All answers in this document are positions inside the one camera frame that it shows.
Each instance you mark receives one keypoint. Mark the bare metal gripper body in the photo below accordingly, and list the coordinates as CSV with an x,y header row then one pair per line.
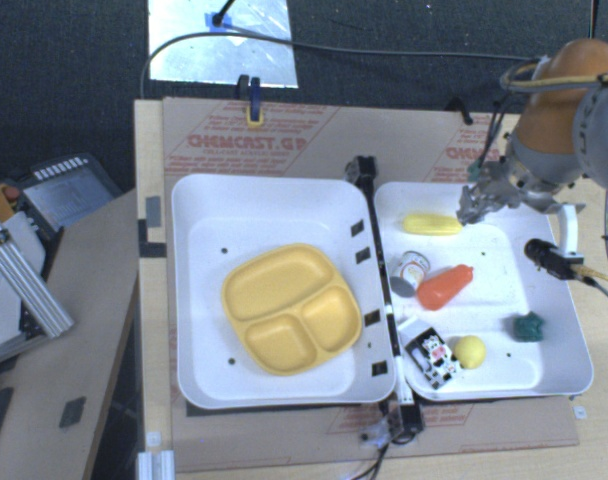
x,y
504,188

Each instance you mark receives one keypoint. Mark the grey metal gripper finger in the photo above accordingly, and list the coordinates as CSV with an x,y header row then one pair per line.
x,y
484,207
466,205

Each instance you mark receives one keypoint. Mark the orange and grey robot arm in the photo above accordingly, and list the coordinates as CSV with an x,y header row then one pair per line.
x,y
554,113

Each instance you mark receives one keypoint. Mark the white plastic tray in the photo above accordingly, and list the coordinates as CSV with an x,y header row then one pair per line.
x,y
209,348
504,278

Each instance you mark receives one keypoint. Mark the small white and orange can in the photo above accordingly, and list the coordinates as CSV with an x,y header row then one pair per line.
x,y
410,268

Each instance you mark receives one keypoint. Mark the orange carrot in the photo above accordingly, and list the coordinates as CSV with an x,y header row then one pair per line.
x,y
441,288

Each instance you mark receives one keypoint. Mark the thin black and white rod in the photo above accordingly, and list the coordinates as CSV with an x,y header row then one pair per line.
x,y
382,268

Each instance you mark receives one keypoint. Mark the green broccoli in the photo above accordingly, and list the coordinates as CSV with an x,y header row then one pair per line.
x,y
528,328

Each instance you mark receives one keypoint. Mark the yellow lemon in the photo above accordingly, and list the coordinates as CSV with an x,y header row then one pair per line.
x,y
470,352

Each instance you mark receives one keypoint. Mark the white carton with cow print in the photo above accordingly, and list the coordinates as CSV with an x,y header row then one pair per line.
x,y
431,355

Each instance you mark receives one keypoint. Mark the brown cardboard board, red print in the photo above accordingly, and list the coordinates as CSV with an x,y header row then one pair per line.
x,y
304,133

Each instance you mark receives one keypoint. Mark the yellow divided plate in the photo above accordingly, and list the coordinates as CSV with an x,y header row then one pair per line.
x,y
289,308

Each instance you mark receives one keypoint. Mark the black cylinder on white bracket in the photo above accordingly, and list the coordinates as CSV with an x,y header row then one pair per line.
x,y
549,258

